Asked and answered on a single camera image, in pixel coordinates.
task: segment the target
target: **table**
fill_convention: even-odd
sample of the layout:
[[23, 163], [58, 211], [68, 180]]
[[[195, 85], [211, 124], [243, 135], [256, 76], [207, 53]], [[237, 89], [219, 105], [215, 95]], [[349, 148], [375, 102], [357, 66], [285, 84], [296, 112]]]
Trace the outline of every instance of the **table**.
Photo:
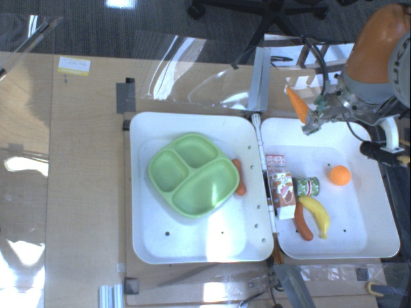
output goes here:
[[[24, 97], [34, 95], [37, 90], [46, 91], [44, 97], [35, 101], [42, 102], [50, 110], [50, 128], [38, 122], [27, 110], [25, 114], [13, 114], [3, 108], [0, 119], [8, 129], [2, 135], [1, 144], [21, 142], [24, 134], [24, 150], [49, 155], [49, 176], [47, 185], [46, 213], [46, 283], [44, 303], [46, 307], [96, 307], [100, 285], [122, 283], [125, 275], [135, 275], [159, 283], [163, 281], [162, 269], [166, 267], [149, 266], [130, 258], [129, 227], [126, 213], [129, 212], [127, 200], [127, 170], [125, 146], [127, 134], [123, 131], [123, 114], [116, 113], [116, 83], [125, 78], [136, 79], [136, 91], [150, 87], [153, 74], [159, 66], [153, 60], [126, 60], [120, 58], [81, 57], [91, 61], [88, 76], [59, 73], [59, 56], [30, 54], [19, 64], [6, 81], [0, 83], [0, 101], [20, 105], [25, 110]], [[210, 79], [214, 74], [226, 72], [227, 83], [235, 88], [232, 94], [247, 90], [252, 68], [240, 67], [234, 71], [223, 64], [182, 64], [190, 72], [181, 78], [178, 86], [181, 90], [192, 88], [196, 83]], [[271, 77], [277, 99], [273, 99], [280, 113], [290, 113], [290, 104], [284, 96], [275, 91], [275, 82]], [[187, 106], [167, 102], [154, 102], [149, 99], [137, 100], [138, 110], [167, 110], [175, 112], [201, 111], [199, 106]], [[215, 111], [241, 114], [241, 110], [216, 108]], [[17, 126], [23, 126], [24, 132], [15, 132]], [[45, 207], [38, 215], [43, 216]], [[127, 272], [123, 270], [127, 262]], [[286, 259], [289, 264], [302, 264], [301, 261]], [[321, 261], [304, 261], [304, 264], [322, 264]], [[348, 261], [328, 261], [330, 264], [353, 264]], [[379, 264], [378, 259], [355, 261], [361, 264]], [[309, 290], [314, 296], [317, 307], [377, 307], [375, 298], [367, 295], [364, 282], [341, 288], [341, 284], [314, 282]], [[203, 291], [203, 301], [198, 301], [196, 291]], [[142, 291], [138, 298], [127, 298], [127, 304], [198, 307], [206, 302], [218, 302], [218, 296], [224, 297], [223, 290], [206, 297], [206, 288], [202, 284], [183, 282], [176, 286], [162, 289], [152, 288]], [[283, 293], [276, 293], [278, 302], [283, 307], [290, 307]], [[271, 307], [267, 295], [254, 302], [255, 307]]]

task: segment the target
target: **yellow banana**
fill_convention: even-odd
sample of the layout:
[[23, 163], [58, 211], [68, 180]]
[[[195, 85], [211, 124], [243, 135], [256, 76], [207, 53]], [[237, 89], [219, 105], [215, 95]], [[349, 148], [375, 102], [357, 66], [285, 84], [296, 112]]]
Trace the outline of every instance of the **yellow banana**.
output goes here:
[[320, 202], [310, 196], [300, 196], [298, 201], [314, 215], [321, 230], [320, 237], [326, 239], [330, 219], [325, 208]]

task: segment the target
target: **green can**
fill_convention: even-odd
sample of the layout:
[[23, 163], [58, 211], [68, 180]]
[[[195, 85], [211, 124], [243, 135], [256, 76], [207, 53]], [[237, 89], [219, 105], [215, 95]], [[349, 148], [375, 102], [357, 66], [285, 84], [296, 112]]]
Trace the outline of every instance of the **green can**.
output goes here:
[[293, 186], [297, 196], [317, 196], [320, 192], [317, 177], [293, 178]]

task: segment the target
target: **white tray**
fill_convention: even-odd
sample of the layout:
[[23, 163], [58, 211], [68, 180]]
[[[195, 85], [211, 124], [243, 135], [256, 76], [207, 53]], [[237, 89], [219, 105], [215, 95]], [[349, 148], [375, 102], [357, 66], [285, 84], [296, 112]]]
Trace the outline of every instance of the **white tray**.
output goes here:
[[[189, 132], [207, 136], [229, 158], [238, 158], [247, 186], [246, 195], [234, 194], [199, 219], [175, 212], [155, 190], [147, 171], [155, 153]], [[133, 118], [130, 143], [132, 239], [140, 259], [150, 264], [262, 261], [272, 253], [272, 229], [251, 123], [231, 116], [146, 112]]]
[[[368, 133], [358, 124], [353, 130], [363, 139]], [[279, 244], [296, 259], [391, 257], [399, 250], [399, 237], [378, 163], [360, 153], [361, 142], [345, 123], [325, 124], [310, 136], [297, 119], [267, 119], [261, 125], [266, 155], [280, 154], [294, 177], [316, 176], [316, 197], [331, 218], [328, 238], [319, 238], [313, 216], [304, 211], [314, 239], [307, 242], [296, 232], [293, 219], [275, 219]], [[329, 170], [342, 164], [352, 180], [343, 187], [328, 179]]]

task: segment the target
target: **yellow and white sticker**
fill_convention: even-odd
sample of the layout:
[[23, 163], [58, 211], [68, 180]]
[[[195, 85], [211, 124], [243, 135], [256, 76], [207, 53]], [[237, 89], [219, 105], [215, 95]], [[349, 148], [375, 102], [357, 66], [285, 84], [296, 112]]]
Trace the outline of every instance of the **yellow and white sticker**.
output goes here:
[[72, 57], [60, 56], [57, 72], [89, 76], [91, 61]]

